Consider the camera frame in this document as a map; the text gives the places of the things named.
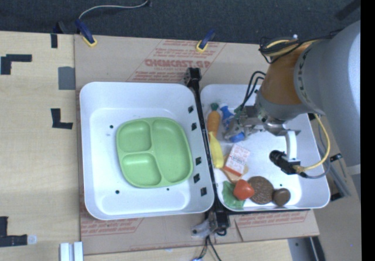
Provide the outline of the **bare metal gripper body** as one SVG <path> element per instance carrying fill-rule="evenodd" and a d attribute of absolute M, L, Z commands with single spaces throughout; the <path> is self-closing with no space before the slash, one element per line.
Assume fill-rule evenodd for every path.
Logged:
<path fill-rule="evenodd" d="M 256 133 L 267 131 L 274 136 L 285 136 L 288 132 L 294 132 L 296 135 L 301 132 L 286 128 L 286 121 L 269 116 L 257 105 L 237 107 L 234 111 L 234 120 L 237 120 L 243 128 L 254 126 Z"/>

